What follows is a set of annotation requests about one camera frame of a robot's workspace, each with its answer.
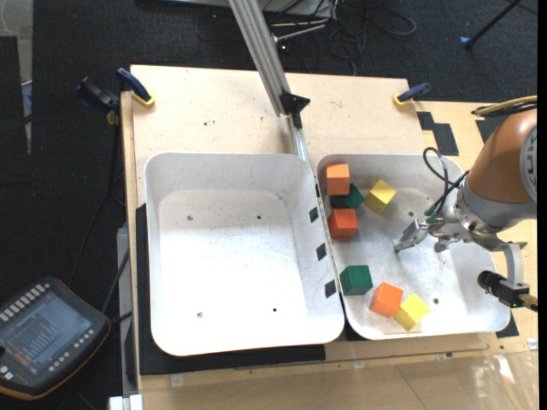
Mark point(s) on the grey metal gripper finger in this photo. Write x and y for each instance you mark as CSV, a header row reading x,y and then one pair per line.
x,y
411,237
444,244

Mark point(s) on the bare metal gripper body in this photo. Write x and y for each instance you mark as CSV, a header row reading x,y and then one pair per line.
x,y
468,228

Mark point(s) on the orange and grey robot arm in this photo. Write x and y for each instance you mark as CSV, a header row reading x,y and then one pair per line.
x,y
500,169

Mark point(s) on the white plastic tray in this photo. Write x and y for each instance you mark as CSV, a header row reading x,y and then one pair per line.
x,y
231,263
427,280

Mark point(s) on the yellow cube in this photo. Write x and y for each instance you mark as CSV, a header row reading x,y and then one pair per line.
x,y
412,312
380,195

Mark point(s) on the orange cube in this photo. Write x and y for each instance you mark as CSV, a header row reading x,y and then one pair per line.
x,y
386,299
338,179

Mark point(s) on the dark green cube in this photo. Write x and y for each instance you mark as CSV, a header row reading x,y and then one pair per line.
x,y
356,280
354,199

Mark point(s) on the red cube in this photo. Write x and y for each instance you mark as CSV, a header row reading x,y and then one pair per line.
x,y
342,224

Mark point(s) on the pale wood board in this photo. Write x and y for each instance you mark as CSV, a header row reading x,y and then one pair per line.
x,y
213,109

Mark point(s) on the black cylinder on white bracket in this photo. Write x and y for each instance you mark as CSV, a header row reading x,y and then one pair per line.
x,y
502,288

